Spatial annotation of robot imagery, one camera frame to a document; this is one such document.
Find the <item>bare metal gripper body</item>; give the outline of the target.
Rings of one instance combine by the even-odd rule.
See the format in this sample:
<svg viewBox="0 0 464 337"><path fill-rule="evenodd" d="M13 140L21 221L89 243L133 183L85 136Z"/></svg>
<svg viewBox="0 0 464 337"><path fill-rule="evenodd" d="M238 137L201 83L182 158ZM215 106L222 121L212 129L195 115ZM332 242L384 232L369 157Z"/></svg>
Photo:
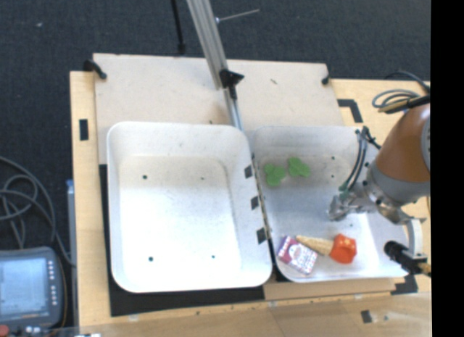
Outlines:
<svg viewBox="0 0 464 337"><path fill-rule="evenodd" d="M380 214L395 225L406 225L411 220L424 223L426 218L407 214L402 205L388 197L375 183L356 183L346 198L346 214Z"/></svg>

